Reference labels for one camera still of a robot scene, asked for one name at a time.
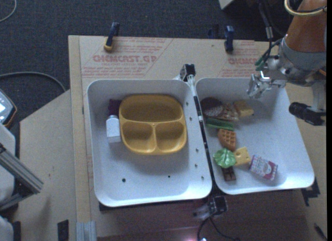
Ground brown pizza slice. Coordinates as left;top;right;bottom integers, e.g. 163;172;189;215
217;102;240;122

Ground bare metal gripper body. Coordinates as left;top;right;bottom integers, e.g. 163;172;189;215
258;53;313;88

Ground purple grapes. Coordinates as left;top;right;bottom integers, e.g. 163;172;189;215
107;98;122;118

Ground yellow cheese wedge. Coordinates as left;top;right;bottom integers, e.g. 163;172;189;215
233;146;252;167

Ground orange waffle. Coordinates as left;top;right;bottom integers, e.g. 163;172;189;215
217;128;238;152

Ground black cylinder on white bracket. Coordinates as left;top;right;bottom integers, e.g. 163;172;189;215
288;79;327;126

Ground pink and white carton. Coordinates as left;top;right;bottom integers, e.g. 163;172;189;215
248;154;279;182

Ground green lettuce leaf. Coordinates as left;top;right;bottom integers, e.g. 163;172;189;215
213;148;237;169

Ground green bean pods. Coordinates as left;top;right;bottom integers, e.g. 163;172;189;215
205;117;236;132

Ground thin black and white rod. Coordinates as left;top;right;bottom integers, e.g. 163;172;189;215
190;75;216;197

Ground yellow bread piece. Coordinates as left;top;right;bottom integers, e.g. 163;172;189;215
233;100;255;118

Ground brown round biscuit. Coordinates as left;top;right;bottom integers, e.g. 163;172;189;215
200;96;225;118

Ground black block with thin wires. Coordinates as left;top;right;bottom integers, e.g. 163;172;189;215
193;195;229;219
178;63;197;82

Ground white bottle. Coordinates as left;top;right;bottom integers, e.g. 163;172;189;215
105;115;122;144

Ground brown chocolate bar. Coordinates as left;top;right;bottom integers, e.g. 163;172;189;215
220;166;237;182

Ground yellow divided plate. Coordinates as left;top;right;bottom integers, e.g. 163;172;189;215
118;94;188;156

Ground white plastic tray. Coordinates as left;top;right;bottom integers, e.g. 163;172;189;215
86;79;213;208
195;77;315;195

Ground brown cardboard board red print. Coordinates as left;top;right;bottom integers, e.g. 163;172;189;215
67;35;327;238

